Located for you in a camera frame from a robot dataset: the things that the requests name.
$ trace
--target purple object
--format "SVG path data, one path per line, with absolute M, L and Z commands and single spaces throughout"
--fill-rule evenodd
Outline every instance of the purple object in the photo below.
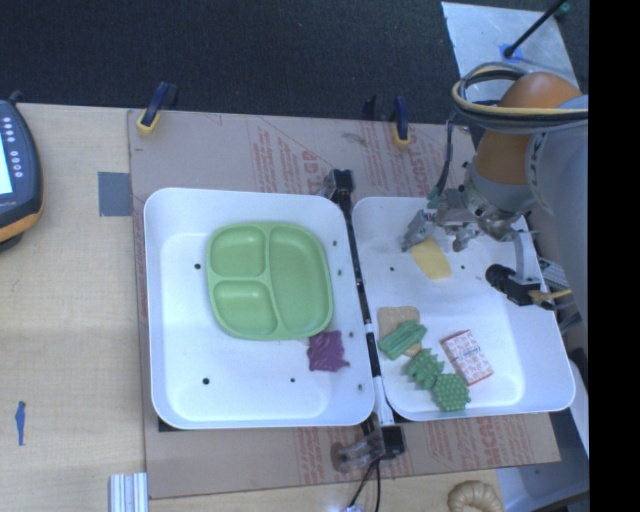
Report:
M 342 356 L 342 336 L 340 331 L 323 331 L 309 338 L 309 370 L 337 372 L 343 366 L 349 366 Z

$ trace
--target cardboard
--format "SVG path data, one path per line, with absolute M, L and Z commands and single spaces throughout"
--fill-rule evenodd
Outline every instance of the cardboard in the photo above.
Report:
M 163 112 L 148 135 L 128 113 L 148 489 L 168 498 L 355 481 L 332 453 L 363 436 L 360 426 L 177 431 L 159 421 L 150 394 L 142 211 L 164 187 L 315 194 L 332 169 L 353 171 L 353 202 L 367 196 L 425 197 L 442 170 L 446 129 L 412 124 L 394 145 L 392 124 Z M 473 156 L 467 130 L 453 133 L 449 186 Z M 407 451 L 381 466 L 383 478 L 555 462 L 548 414 L 403 423 Z

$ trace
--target blue marker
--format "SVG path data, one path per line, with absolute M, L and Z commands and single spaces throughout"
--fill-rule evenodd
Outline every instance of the blue marker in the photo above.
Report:
M 22 400 L 18 402 L 18 410 L 16 411 L 16 426 L 18 427 L 18 445 L 24 446 L 24 408 L 27 406 Z

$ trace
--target table surface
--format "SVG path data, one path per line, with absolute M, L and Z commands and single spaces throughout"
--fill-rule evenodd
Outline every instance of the table surface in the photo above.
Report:
M 127 110 L 20 104 L 46 176 L 42 219 L 0 253 L 0 510 L 106 511 L 109 476 L 145 471 L 131 217 L 100 216 L 98 173 L 129 172 Z M 24 444 L 15 414 L 26 404 Z M 448 511 L 466 480 L 383 479 L 381 510 Z M 357 482 L 152 500 L 151 511 L 341 511 Z M 358 500 L 373 509 L 371 481 Z

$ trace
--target green plate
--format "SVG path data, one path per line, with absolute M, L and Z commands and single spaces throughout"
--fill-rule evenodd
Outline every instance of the green plate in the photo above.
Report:
M 207 282 L 216 320 L 254 340 L 313 336 L 333 315 L 329 267 L 308 229 L 281 222 L 233 224 L 207 245 Z

